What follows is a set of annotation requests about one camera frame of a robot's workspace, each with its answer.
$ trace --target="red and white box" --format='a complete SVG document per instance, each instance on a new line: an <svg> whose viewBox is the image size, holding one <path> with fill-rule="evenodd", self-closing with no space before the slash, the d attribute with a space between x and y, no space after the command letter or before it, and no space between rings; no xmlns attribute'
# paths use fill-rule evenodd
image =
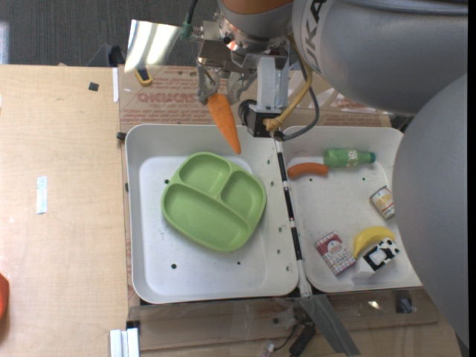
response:
<svg viewBox="0 0 476 357"><path fill-rule="evenodd" d="M335 275L356 264L352 253L334 231L318 240L315 247Z"/></svg>

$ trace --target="banana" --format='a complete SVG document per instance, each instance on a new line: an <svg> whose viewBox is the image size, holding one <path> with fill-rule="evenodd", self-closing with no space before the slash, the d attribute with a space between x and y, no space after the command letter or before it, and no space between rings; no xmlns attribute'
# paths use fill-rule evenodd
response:
<svg viewBox="0 0 476 357"><path fill-rule="evenodd" d="M357 256L371 244L380 242L384 238L390 238L395 240L395 234L388 228L383 226L372 226L371 228L366 228L356 235L354 238L354 252L353 257Z"/></svg>

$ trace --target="gray carpet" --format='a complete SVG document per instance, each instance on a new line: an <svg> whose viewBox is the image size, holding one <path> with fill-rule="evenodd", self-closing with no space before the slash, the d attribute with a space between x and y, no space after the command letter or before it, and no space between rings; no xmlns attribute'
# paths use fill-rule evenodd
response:
<svg viewBox="0 0 476 357"><path fill-rule="evenodd" d="M0 36L7 33L3 63L85 66L105 43L126 55L131 20L181 26L190 1L0 0ZM215 10L216 0L199 0L192 24L212 19ZM196 44L179 47L168 64L195 65Z"/></svg>

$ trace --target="wooden table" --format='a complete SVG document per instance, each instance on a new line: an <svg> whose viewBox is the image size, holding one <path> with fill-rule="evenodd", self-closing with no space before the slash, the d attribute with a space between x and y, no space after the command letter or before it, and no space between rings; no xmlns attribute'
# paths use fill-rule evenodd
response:
<svg viewBox="0 0 476 357"><path fill-rule="evenodd" d="M10 281L0 356L106 357L109 330L124 329L128 313L112 69L0 65L0 96L0 272ZM48 178L43 214L36 212L39 176ZM351 336L363 356L382 356L383 347L386 356L460 356L441 316L435 324ZM258 356L263 346L253 341L147 356ZM319 335L302 356L343 354Z"/></svg>

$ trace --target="green bottle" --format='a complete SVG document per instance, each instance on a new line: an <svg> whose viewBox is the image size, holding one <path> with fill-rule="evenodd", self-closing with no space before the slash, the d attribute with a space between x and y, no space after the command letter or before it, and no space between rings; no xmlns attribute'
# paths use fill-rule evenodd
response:
<svg viewBox="0 0 476 357"><path fill-rule="evenodd" d="M333 167L356 167L360 164L372 164L375 153L362 152L351 148L328 148L324 151L324 164Z"/></svg>

